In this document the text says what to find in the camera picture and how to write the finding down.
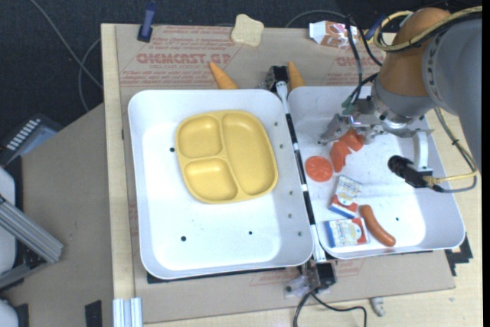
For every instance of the round orange slice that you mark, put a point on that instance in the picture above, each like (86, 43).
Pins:
(318, 168)

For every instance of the brown cardboard board red print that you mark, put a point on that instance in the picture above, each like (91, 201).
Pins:
(183, 57)

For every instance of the orange carrot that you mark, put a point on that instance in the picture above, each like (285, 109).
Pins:
(224, 78)
(295, 74)

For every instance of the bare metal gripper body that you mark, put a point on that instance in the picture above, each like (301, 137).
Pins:
(367, 116)

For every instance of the white and orange carton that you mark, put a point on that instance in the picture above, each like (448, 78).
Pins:
(329, 32)

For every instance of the beige bread slice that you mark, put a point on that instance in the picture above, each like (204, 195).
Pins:
(247, 30)

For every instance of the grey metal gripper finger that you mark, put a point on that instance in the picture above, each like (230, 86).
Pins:
(371, 134)
(334, 128)

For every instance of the orange sausage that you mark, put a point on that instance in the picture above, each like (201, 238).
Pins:
(377, 226)

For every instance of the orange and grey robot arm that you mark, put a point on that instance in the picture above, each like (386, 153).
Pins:
(451, 61)

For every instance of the thin black and white rod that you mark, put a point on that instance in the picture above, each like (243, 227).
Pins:
(302, 180)

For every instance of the yellow divided plate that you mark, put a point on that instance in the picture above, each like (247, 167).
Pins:
(229, 161)

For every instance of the orange angular toy piece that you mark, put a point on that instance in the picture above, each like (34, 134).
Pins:
(338, 155)

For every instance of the white red and blue carton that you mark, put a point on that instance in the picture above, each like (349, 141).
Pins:
(344, 197)
(346, 233)

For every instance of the white plastic tray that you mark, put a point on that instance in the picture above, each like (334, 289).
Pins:
(421, 210)
(214, 237)

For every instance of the black cylinder on white bracket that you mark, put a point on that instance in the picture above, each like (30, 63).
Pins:
(411, 173)

